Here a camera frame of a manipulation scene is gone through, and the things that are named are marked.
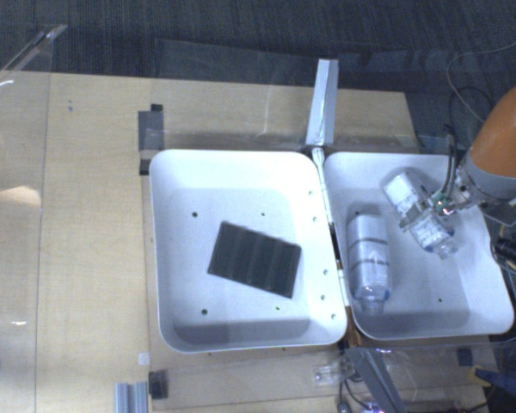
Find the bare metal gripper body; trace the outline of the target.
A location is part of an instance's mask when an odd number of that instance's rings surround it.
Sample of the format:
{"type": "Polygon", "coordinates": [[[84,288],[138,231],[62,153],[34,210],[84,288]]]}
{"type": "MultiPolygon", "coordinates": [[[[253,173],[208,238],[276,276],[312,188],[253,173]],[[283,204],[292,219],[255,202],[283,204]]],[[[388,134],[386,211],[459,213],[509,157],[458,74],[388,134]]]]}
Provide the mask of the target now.
{"type": "Polygon", "coordinates": [[[432,211],[440,217],[448,217],[454,213],[473,207],[476,204],[476,191],[471,185],[455,184],[442,187],[427,199],[432,211]]]}

